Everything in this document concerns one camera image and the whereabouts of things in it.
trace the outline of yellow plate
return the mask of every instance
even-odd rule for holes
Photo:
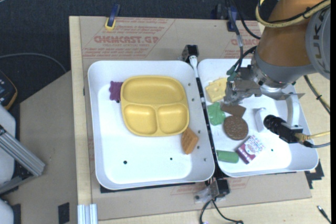
[[[189,109],[181,83],[166,76],[135,76],[121,86],[125,125],[141,136],[182,133],[189,124]]]

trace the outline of white tray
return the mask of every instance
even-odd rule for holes
[[[184,87],[190,112],[189,127],[199,137],[186,155],[181,135],[143,137],[125,126],[121,104],[111,101],[110,82],[139,75],[170,76]],[[200,96],[190,65],[182,61],[98,61],[88,71],[96,176],[112,190],[154,185],[203,182],[215,164]]]
[[[206,59],[199,63],[198,74],[203,86],[206,105],[212,104],[208,98],[205,87],[209,82],[227,77],[226,71],[236,62],[236,59]],[[250,60],[244,59],[242,66],[250,64]],[[295,93],[295,88],[290,85],[284,92]],[[236,164],[218,161],[220,169],[228,176],[240,177],[271,173],[285,173],[299,170],[311,170],[318,164],[318,154],[314,148],[307,148],[298,143],[288,144],[278,135],[266,131],[258,133],[254,111],[258,108],[266,108],[269,114],[279,116],[287,120],[286,101],[275,101],[267,96],[250,97],[244,99],[241,104],[246,108],[243,119],[249,127],[248,136],[255,134],[261,139],[266,149],[261,152],[251,163],[245,164],[239,159]],[[303,133],[309,134],[306,119],[300,107],[299,124],[303,127]],[[230,139],[223,130],[223,125],[211,125],[214,145],[216,150],[234,151],[243,141]]]

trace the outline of black connector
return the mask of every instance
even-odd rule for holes
[[[314,145],[307,140],[303,142],[303,145],[306,147],[314,147]]]
[[[224,197],[230,193],[229,183],[226,179],[217,179],[217,187],[219,191],[218,197]]]
[[[182,60],[186,63],[190,63],[189,57],[191,55],[198,56],[198,46],[197,45],[185,45],[182,52]]]
[[[296,133],[302,133],[303,129],[292,130],[285,126],[286,121],[282,118],[275,117],[273,115],[268,115],[264,119],[264,126],[269,129],[272,133],[279,135],[279,138],[286,141],[287,143],[297,143],[298,139],[295,136]]]

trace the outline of brown cookie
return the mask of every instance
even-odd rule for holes
[[[229,116],[224,121],[224,132],[233,140],[242,140],[248,134],[248,125],[239,116]]]

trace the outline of green food item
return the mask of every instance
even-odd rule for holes
[[[225,112],[220,107],[218,102],[208,105],[208,118],[212,125],[222,124],[225,120]]]
[[[233,151],[216,151],[219,161],[227,163],[238,163],[239,155]]]

